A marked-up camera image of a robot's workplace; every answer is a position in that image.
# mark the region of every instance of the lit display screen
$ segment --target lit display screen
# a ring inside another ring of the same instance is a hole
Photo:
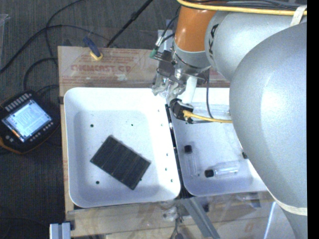
[[[2,122],[11,131],[15,131],[19,139],[24,142],[51,120],[52,118],[31,99],[20,109],[2,119]]]

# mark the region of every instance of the white cable tie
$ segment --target white cable tie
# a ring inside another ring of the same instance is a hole
[[[287,205],[283,202],[280,202],[271,192],[270,190],[267,188],[268,192],[270,193],[270,195],[273,197],[273,199],[275,199],[275,201],[277,202],[277,204],[284,209],[285,211],[292,213],[292,214],[297,214],[297,215],[301,215],[301,216],[308,216],[308,207],[295,207],[295,206],[290,206]]]
[[[295,10],[290,26],[298,25],[300,23],[306,9],[307,5],[301,5]]]

